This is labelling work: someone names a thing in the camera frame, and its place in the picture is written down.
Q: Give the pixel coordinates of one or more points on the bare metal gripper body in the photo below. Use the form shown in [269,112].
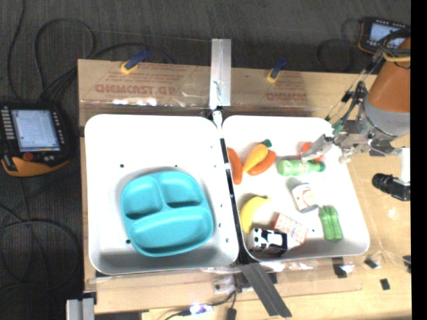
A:
[357,138]

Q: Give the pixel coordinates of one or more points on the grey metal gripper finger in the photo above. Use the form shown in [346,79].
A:
[318,147]
[345,157]

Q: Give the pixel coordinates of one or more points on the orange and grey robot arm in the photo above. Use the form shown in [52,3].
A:
[390,88]

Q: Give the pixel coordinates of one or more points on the small red toy food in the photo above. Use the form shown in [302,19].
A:
[305,147]

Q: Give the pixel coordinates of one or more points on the green bottle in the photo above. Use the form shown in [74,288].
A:
[293,167]

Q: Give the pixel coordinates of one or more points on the white and orange can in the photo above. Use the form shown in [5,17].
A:
[305,197]

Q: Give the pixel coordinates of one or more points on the orange carrot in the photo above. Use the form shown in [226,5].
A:
[265,165]

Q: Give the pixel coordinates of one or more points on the white plastic tray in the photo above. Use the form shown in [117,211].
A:
[150,142]
[283,195]

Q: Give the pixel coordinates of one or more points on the yellow carrot with green top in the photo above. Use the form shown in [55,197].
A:
[255,157]

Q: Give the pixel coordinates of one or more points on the green bottle pack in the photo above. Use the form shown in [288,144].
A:
[330,223]

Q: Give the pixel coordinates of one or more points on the orange and white carton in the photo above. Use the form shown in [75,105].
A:
[290,227]

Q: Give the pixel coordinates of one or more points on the orange sausage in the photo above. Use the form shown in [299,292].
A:
[235,167]

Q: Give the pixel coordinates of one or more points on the thin black and white rod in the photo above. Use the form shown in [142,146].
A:
[227,165]

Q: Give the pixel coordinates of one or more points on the yellow banana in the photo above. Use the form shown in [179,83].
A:
[248,212]

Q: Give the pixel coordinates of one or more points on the black and white carton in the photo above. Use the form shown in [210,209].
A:
[270,240]

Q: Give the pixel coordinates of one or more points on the blue divided plate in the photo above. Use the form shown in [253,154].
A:
[166,218]

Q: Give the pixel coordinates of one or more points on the brown cardboard board red print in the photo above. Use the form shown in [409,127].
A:
[146,85]

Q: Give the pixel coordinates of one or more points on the black cylinder on white bracket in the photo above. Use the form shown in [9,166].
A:
[392,183]

